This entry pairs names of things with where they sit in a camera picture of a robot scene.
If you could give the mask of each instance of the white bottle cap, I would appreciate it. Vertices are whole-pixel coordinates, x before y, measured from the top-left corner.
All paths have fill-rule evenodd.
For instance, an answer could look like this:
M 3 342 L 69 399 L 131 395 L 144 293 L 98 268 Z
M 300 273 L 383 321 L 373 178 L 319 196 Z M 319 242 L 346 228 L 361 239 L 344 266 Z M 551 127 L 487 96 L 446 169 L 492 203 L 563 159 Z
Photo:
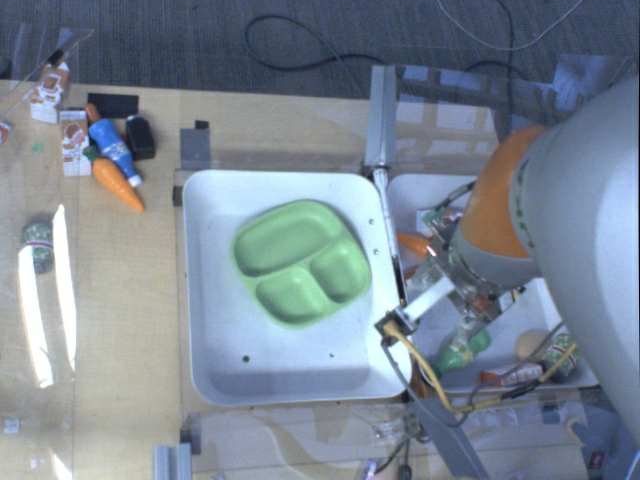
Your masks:
M 135 174 L 135 175 L 131 176 L 131 178 L 129 178 L 129 185 L 131 185 L 133 188 L 137 187 L 141 183 L 142 183 L 142 178 L 137 174 Z

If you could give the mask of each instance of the blue bottle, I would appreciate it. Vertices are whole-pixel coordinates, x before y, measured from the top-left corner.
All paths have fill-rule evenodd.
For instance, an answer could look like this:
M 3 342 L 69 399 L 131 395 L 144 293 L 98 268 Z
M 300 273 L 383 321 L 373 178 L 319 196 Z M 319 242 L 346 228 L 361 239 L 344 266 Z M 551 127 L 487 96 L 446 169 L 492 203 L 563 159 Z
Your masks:
M 89 127 L 89 135 L 98 144 L 100 153 L 113 160 L 132 187 L 142 183 L 142 178 L 133 169 L 131 151 L 118 135 L 110 119 L 100 119 Z

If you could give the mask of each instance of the orange carrot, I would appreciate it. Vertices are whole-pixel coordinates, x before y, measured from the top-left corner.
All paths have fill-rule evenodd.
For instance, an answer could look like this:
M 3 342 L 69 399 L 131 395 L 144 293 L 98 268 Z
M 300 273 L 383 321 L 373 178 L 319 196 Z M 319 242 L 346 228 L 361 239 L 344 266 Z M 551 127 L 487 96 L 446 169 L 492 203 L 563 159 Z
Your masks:
M 398 242 L 404 245 L 412 253 L 417 254 L 422 259 L 426 258 L 429 254 L 429 244 L 431 240 L 423 236 L 407 235 L 406 233 L 396 232 Z
M 93 175 L 110 192 L 118 196 L 131 208 L 143 212 L 144 204 L 120 169 L 108 158 L 96 158 L 93 161 Z

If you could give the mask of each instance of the wooden table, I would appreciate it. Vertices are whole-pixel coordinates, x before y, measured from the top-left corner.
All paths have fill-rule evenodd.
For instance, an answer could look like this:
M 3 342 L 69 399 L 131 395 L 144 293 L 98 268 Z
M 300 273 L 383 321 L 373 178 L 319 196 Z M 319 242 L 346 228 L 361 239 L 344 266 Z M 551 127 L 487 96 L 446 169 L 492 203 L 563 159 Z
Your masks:
M 0 223 L 5 231 L 0 237 L 3 478 L 51 478 L 56 468 L 60 479 L 71 478 L 71 474 L 77 479 L 150 478 L 154 446 L 177 444 L 184 400 L 172 190 L 174 172 L 180 168 L 181 128 L 193 128 L 195 120 L 209 121 L 213 167 L 355 172 L 364 153 L 366 101 L 75 85 L 67 106 L 82 106 L 88 92 L 139 96 L 140 112 L 151 122 L 157 144 L 155 159 L 136 164 L 144 179 L 138 192 L 147 210 L 143 214 L 132 211 L 91 177 L 64 178 L 58 126 L 31 120 L 26 104 L 11 115 L 14 132 L 0 146 Z M 424 113 L 425 119 L 433 117 L 429 117 L 432 110 Z M 415 128 L 415 119 L 413 124 L 405 123 L 407 140 L 417 137 Z M 490 143 L 490 133 L 469 133 L 480 137 L 480 143 Z M 440 130 L 437 138 L 446 134 Z M 405 143 L 405 147 L 411 150 L 414 146 Z M 477 149 L 481 154 L 468 152 L 466 158 L 471 160 L 460 164 L 461 173 L 477 170 L 490 148 Z M 64 353 L 53 276 L 45 274 L 38 278 L 38 291 L 55 382 L 40 389 L 26 347 L 17 252 L 22 227 L 34 218 L 51 218 L 60 204 L 65 207 L 77 306 L 76 369 L 70 368 Z M 227 471 L 229 480 L 299 478 L 301 474 L 351 480 L 360 459 L 390 452 L 389 443 L 363 437 L 363 432 L 371 429 L 376 417 L 382 422 L 396 409 L 381 406 L 379 412 L 368 413 L 369 420 L 357 410 L 301 409 L 314 414 L 313 428 L 320 441 L 360 436 L 354 437 L 361 439 L 360 447 L 348 460 L 335 460 L 334 466 L 318 463 L 283 425 L 276 424 L 278 417 L 291 420 L 295 419 L 291 415 L 302 413 L 284 417 L 258 411 L 249 424 L 246 415 L 215 410 L 212 414 L 220 425 L 225 421 L 246 424 L 228 432 L 245 443 L 244 449 L 237 450 L 238 461 L 242 463 L 242 454 L 251 455 L 246 462 L 251 468 Z M 358 418 L 362 420 L 359 426 L 353 423 Z M 15 420 L 20 420 L 18 431 L 7 432 L 7 421 Z M 306 428 L 301 420 L 298 423 Z M 269 467 L 255 469 L 261 460 L 253 453 L 259 446 L 252 440 L 259 434 L 279 443 L 279 466 L 262 463 Z M 574 478 L 570 473 L 577 470 L 576 457 L 580 458 L 576 446 L 558 432 L 547 441 L 553 448 L 542 441 L 529 443 L 551 450 L 550 460 L 536 466 L 538 470 L 551 471 L 553 464 L 561 469 L 553 469 L 551 476 L 559 477 L 558 471 L 564 471 L 567 475 L 560 476 Z M 428 454 L 431 466 L 427 467 Z M 433 454 L 427 447 L 412 451 L 418 456 L 415 460 L 431 468 L 432 474 L 446 475 Z M 483 457 L 496 454 L 495 446 L 489 447 Z M 295 467 L 282 465 L 296 462 Z

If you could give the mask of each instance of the yellow cable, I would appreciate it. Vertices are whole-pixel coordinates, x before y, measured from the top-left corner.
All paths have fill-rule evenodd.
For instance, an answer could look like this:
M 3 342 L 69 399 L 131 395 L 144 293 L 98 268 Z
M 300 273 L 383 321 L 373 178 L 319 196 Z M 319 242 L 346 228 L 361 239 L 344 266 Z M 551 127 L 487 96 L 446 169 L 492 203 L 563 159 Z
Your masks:
M 411 355 L 415 357 L 415 359 L 418 361 L 420 366 L 422 366 L 423 370 L 427 374 L 427 377 L 431 381 L 433 388 L 435 389 L 438 395 L 438 398 L 440 398 L 442 405 L 444 405 L 448 411 L 451 411 L 452 413 L 455 413 L 455 414 L 463 414 L 467 412 L 472 412 L 476 409 L 484 409 L 486 407 L 492 407 L 492 406 L 503 403 L 503 399 L 500 396 L 495 396 L 495 397 L 483 400 L 482 402 L 478 402 L 476 404 L 467 404 L 459 407 L 452 405 L 451 402 L 449 401 L 449 398 L 447 397 L 447 394 L 442 388 L 442 384 L 440 384 L 440 380 L 438 379 L 438 376 L 433 371 L 433 368 L 431 368 L 431 365 L 429 364 L 429 362 L 424 358 L 424 356 L 414 346 L 414 344 L 411 343 L 404 334 L 402 334 L 402 331 L 400 331 L 398 324 L 393 320 L 391 320 L 382 327 L 382 330 L 387 336 L 397 339 L 405 347 L 407 347 L 407 350 L 409 350 Z M 573 343 L 565 351 L 565 353 L 562 354 L 560 359 L 558 359 L 558 361 L 556 361 L 553 364 L 551 368 L 549 368 L 543 375 L 538 377 L 538 382 L 540 382 L 541 384 L 544 384 L 545 382 L 547 382 L 553 376 L 553 374 L 558 370 L 558 368 L 560 368 L 562 364 L 569 358 L 569 356 L 573 353 L 573 351 L 576 348 L 577 348 L 576 344 Z

